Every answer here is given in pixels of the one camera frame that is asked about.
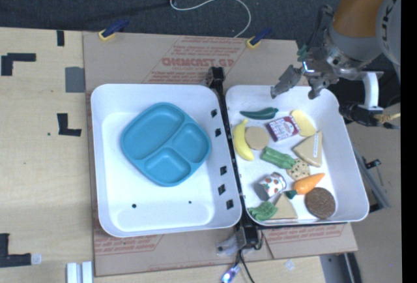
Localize green lettuce leaf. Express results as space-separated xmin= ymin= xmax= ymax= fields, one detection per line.
xmin=247 ymin=201 xmax=279 ymax=222

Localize black cylinder on white bracket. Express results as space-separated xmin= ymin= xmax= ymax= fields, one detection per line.
xmin=338 ymin=70 xmax=384 ymax=127

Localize tan round biscuit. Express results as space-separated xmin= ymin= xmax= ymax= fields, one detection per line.
xmin=244 ymin=126 xmax=270 ymax=151

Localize yellow banana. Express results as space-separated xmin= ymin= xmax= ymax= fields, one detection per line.
xmin=233 ymin=118 xmax=255 ymax=162

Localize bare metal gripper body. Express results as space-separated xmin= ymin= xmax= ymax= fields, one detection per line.
xmin=301 ymin=43 xmax=368 ymax=84

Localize tan cheese wedge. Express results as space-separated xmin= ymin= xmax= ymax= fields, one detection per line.
xmin=267 ymin=192 xmax=299 ymax=220

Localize chocolate chip cookie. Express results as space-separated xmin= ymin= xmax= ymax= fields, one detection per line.
xmin=286 ymin=158 xmax=311 ymax=182

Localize white plastic tray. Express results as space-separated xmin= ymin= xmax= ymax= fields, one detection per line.
xmin=225 ymin=84 xmax=370 ymax=227
xmin=90 ymin=83 xmax=242 ymax=238

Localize brown round patty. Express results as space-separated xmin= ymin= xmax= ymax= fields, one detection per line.
xmin=304 ymin=186 xmax=336 ymax=220

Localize blue divided plate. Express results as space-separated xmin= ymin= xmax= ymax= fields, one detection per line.
xmin=120 ymin=102 xmax=212 ymax=188

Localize green chilli pepper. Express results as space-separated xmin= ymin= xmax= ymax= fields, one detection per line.
xmin=239 ymin=107 xmax=280 ymax=121

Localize red packet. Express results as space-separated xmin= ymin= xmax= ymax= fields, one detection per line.
xmin=266 ymin=115 xmax=302 ymax=143

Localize tan sandwich triangle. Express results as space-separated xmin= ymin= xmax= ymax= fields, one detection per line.
xmin=291 ymin=130 xmax=324 ymax=168

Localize small can with tomato print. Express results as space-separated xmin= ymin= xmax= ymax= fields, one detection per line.
xmin=253 ymin=171 xmax=287 ymax=201

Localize black block with wires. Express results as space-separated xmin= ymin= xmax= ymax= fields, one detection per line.
xmin=234 ymin=224 xmax=261 ymax=250
xmin=206 ymin=67 xmax=226 ymax=89

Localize green asparagus bundle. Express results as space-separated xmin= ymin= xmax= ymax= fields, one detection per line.
xmin=260 ymin=145 xmax=296 ymax=170

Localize orange carrot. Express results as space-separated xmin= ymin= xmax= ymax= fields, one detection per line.
xmin=283 ymin=172 xmax=326 ymax=200

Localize brown cardboard board red print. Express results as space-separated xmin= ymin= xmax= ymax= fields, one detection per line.
xmin=82 ymin=31 xmax=358 ymax=277

